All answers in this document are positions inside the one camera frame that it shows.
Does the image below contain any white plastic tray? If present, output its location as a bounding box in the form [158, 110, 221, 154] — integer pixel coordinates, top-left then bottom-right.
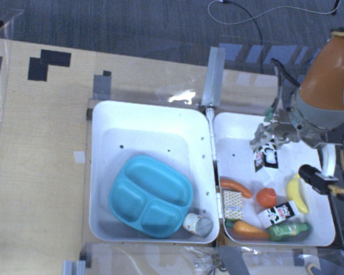
[82, 99, 230, 251]
[203, 111, 344, 252]

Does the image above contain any green bottle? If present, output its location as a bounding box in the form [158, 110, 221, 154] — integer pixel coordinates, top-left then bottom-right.
[266, 219, 312, 245]

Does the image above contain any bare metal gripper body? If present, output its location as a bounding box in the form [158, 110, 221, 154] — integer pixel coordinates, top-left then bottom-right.
[262, 108, 303, 146]

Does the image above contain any black cylinder on white bracket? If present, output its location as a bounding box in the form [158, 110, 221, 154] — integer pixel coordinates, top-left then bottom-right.
[296, 141, 338, 196]

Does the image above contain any orange sausage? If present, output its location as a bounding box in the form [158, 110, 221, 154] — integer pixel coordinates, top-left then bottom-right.
[218, 177, 255, 200]

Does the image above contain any cow print milk carton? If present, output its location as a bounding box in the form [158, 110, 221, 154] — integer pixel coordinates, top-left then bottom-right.
[251, 141, 281, 175]
[255, 199, 301, 232]

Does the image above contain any white and red small can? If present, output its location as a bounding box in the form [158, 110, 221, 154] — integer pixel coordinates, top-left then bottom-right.
[181, 212, 215, 238]

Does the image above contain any yellow banana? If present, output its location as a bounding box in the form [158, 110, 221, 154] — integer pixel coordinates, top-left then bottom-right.
[285, 172, 312, 215]

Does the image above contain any blue divided plate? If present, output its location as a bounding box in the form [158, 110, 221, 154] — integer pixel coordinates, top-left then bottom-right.
[105, 153, 197, 241]

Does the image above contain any yellow patterned packet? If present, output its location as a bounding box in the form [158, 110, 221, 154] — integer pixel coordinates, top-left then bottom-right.
[221, 190, 246, 221]

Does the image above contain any orange carrot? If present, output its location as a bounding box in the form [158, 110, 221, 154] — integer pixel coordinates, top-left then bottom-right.
[224, 218, 272, 241]

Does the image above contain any thin black and white rod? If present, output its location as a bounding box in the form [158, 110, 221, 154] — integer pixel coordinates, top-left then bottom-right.
[197, 106, 232, 219]

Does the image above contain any red rounded toy food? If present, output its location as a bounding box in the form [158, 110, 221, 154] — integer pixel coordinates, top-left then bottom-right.
[255, 186, 279, 209]

